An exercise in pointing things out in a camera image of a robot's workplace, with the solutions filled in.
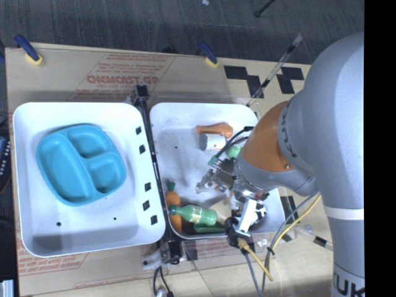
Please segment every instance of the bin hole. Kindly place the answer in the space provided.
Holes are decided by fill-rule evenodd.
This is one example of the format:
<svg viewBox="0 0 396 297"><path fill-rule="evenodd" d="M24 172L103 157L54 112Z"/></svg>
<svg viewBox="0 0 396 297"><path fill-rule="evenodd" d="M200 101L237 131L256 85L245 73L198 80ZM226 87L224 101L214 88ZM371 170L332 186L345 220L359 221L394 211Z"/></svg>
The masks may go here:
<svg viewBox="0 0 396 297"><path fill-rule="evenodd" d="M149 201L145 201L143 203L143 210L146 211L148 208L150 208L150 202Z"/></svg>
<svg viewBox="0 0 396 297"><path fill-rule="evenodd" d="M152 216L152 217L151 217L151 225L154 225L154 224L156 224L157 222L158 222L157 216L156 216L156 215Z"/></svg>

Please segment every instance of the blue divided plate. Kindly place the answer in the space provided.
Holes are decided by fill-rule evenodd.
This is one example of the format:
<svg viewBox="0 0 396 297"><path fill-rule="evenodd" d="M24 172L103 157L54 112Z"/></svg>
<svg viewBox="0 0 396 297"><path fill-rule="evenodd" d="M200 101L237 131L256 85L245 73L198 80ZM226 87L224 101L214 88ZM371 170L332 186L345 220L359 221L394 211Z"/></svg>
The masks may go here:
<svg viewBox="0 0 396 297"><path fill-rule="evenodd" d="M43 177L64 204L86 205L116 191L125 182L124 162L99 127L80 124L44 137L37 146Z"/></svg>

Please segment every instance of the bottle label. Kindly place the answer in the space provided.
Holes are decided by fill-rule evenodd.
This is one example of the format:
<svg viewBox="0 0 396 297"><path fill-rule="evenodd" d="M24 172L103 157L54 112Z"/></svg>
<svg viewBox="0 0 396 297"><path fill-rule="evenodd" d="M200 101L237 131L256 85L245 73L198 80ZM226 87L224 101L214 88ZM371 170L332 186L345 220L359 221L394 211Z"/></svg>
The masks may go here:
<svg viewBox="0 0 396 297"><path fill-rule="evenodd" d="M194 207L191 214L190 222L199 223L199 220L202 216L202 208L201 207Z"/></svg>

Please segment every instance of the white plastic tray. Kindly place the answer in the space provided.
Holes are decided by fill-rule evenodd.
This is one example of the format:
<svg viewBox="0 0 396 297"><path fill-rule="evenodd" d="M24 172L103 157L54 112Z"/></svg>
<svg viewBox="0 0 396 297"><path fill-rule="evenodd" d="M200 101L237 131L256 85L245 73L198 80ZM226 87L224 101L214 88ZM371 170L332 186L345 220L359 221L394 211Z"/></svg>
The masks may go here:
<svg viewBox="0 0 396 297"><path fill-rule="evenodd" d="M196 193L196 184L210 169L208 161L214 151L201 151L196 126L228 123L237 133L245 126L255 126L257 117L244 105L217 103L159 103L150 111L155 150L164 192L166 183L174 181L181 204L196 204L205 208L224 199L219 191ZM276 231L285 219L277 190L270 192L265 201L268 214L252 230L253 233ZM224 233L190 235L185 239L214 238Z"/></svg>
<svg viewBox="0 0 396 297"><path fill-rule="evenodd" d="M13 123L22 241L32 254L49 257L121 248L163 236L165 218L136 108L125 103L26 103L16 109ZM127 178L105 198L71 207L58 201L46 185L36 147L47 134L81 123L107 133L124 161Z"/></svg>

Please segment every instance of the dark gray floor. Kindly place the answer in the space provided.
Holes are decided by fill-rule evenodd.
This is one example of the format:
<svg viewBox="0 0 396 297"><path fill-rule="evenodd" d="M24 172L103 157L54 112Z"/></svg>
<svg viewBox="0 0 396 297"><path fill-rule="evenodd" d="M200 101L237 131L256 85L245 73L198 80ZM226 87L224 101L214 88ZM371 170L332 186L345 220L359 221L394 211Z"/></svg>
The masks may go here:
<svg viewBox="0 0 396 297"><path fill-rule="evenodd" d="M0 39L195 54L206 41L219 57L278 61L291 41L304 42L290 62L311 64L334 41L364 29L364 0L0 0ZM0 67L0 111L7 111ZM0 194L0 218L12 221L12 189ZM0 280L13 277L12 232L0 226Z"/></svg>

